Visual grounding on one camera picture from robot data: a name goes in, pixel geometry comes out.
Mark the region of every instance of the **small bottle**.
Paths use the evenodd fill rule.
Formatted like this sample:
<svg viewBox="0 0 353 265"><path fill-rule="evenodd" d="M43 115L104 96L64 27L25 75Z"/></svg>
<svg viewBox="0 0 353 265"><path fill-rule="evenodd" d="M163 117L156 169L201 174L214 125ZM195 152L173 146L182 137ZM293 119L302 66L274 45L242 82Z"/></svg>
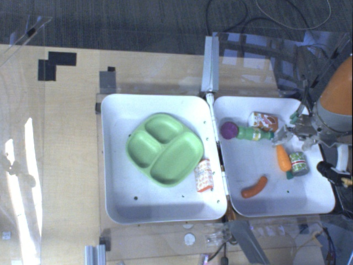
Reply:
<svg viewBox="0 0 353 265"><path fill-rule="evenodd" d="M260 139L272 139L274 133L269 131L263 131L262 129L255 127L244 127L238 126L235 123L228 121L225 122L221 127L221 135L225 139L232 139L234 137L238 139L247 139L258 141Z"/></svg>

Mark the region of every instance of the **orange carrot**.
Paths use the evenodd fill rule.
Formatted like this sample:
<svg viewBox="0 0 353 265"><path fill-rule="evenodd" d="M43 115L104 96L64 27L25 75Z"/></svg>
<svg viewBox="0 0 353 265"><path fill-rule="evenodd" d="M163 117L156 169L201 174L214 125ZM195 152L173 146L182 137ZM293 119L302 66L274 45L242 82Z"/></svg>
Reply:
<svg viewBox="0 0 353 265"><path fill-rule="evenodd" d="M277 151L278 165L280 166L280 169L284 172L290 171L292 168L292 164L284 147L282 145L277 145L276 151Z"/></svg>

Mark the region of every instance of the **metal bracket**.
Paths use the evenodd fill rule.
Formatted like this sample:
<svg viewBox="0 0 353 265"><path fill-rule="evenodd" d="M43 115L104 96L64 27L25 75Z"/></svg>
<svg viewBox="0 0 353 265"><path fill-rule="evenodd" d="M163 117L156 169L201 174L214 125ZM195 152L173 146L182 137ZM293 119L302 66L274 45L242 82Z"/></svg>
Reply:
<svg viewBox="0 0 353 265"><path fill-rule="evenodd" d="M218 37L207 36L205 40L204 71L201 92L217 92L219 81L220 42Z"/></svg>
<svg viewBox="0 0 353 265"><path fill-rule="evenodd" d="M229 229L238 241L250 264L270 264L265 252L250 230L248 221L231 221Z"/></svg>
<svg viewBox="0 0 353 265"><path fill-rule="evenodd" d="M223 180L224 192L226 193L226 195L229 195L228 179L225 172L222 172L222 180Z"/></svg>
<svg viewBox="0 0 353 265"><path fill-rule="evenodd" d="M105 265L105 245L86 246L84 248L84 264L85 265Z"/></svg>
<svg viewBox="0 0 353 265"><path fill-rule="evenodd" d="M99 72L99 89L101 94L116 93L115 67L108 67L107 71Z"/></svg>

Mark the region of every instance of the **black cable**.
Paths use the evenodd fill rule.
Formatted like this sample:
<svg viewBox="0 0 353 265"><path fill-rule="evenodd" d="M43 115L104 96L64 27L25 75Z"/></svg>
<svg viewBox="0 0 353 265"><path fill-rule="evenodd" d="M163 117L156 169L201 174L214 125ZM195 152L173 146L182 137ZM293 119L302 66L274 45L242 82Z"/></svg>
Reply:
<svg viewBox="0 0 353 265"><path fill-rule="evenodd" d="M207 35L212 35L212 31L211 31L211 28L210 28L210 22L208 20L208 14L209 14L209 8L210 8L210 5L211 3L213 2L214 0L208 0L207 2L207 6L206 6L206 29L207 29ZM245 8L245 14L244 16L241 18L241 20L237 23L235 23L235 25L223 30L222 32L228 32L230 29L236 27L237 25L241 24L242 22L245 21L245 19L248 17L248 7L246 5L246 3L243 1L243 0L237 0L237 1L240 1L242 5L244 5L244 8Z"/></svg>
<svg viewBox="0 0 353 265"><path fill-rule="evenodd" d="M327 4L328 4L328 7L329 7L329 14L328 14L328 17L327 17L323 22L321 22L320 24L318 24L318 25L316 25L316 26L314 26L314 27L294 28L294 27L288 26L288 25L286 25L286 24L284 24L284 23L282 23L282 22L280 22L280 21L278 21L278 20L275 20L273 17L271 17L270 15L268 15L268 14L262 9L262 7L259 5L258 0L255 0L256 6L259 8L259 10L260 10L265 16L267 16L268 18L275 20L275 22L277 22L277 23L279 23L279 24L281 24L281 25L283 25L283 26L285 26L285 27L287 27L287 28L289 28L289 29L293 29L293 30L311 30L311 29L316 29L316 28L318 28L318 27L321 27L323 24L325 24L325 23L329 20L329 18L331 17L331 14L332 14L332 9L331 9L330 2L329 2L329 0L326 0L326 1L327 1Z"/></svg>
<svg viewBox="0 0 353 265"><path fill-rule="evenodd" d="M322 228L323 231L325 232L325 234L327 235L327 240L329 242L329 252L333 254L333 264L336 265L336 248L335 245L333 243L333 240L329 234L329 231L326 227Z"/></svg>
<svg viewBox="0 0 353 265"><path fill-rule="evenodd" d="M307 22L307 20L305 20L305 17L304 17L304 15L302 14L302 12L299 10L299 8L297 7L297 6L295 6L290 0L284 0L284 1L286 1L288 4L290 4L295 10L297 10L297 12L299 13L299 15L302 17L302 19L303 19L303 21L304 21L304 23L305 23L305 26L307 27L307 28L309 28L309 24L308 24L308 22Z"/></svg>
<svg viewBox="0 0 353 265"><path fill-rule="evenodd" d="M211 261L212 259L214 259L217 254L219 254L219 252L222 250L223 246L226 245L227 242L224 242L221 244L221 246L217 249L217 251L207 260L208 262Z"/></svg>
<svg viewBox="0 0 353 265"><path fill-rule="evenodd" d="M326 259L327 259L327 264L330 265L331 264L331 243L330 243L330 241L328 241L328 242L329 242L328 253L327 253Z"/></svg>
<svg viewBox="0 0 353 265"><path fill-rule="evenodd" d="M221 258L221 265L228 265L229 260L227 258L227 243L224 244L224 256Z"/></svg>
<svg viewBox="0 0 353 265"><path fill-rule="evenodd" d="M290 34L289 34L289 32L285 29L284 26L282 26L281 24L275 22L274 20L271 20L271 19L269 19L269 18L264 18L264 17L255 17L255 18L252 18L252 19L247 20L247 22L242 26L242 29L241 29L240 33L243 34L244 31L245 31L245 28L247 27L247 25L250 24L250 23L252 23L252 22L254 22L254 21L256 21L256 20L267 20L267 21L269 21L269 22L272 22L272 23L275 23L275 24L279 25L280 27L283 28L283 30L284 30L284 32L286 33L286 35L290 38Z"/></svg>

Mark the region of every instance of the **green bottle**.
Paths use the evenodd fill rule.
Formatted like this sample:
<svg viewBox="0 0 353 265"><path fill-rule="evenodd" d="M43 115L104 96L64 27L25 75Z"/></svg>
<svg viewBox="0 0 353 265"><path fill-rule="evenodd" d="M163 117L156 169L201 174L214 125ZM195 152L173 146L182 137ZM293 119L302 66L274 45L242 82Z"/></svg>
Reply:
<svg viewBox="0 0 353 265"><path fill-rule="evenodd" d="M253 126L245 127L239 126L239 132L237 135L238 139L247 139L247 140L255 140L258 141L260 139L273 139L274 133L272 131L266 132L262 129L255 128Z"/></svg>

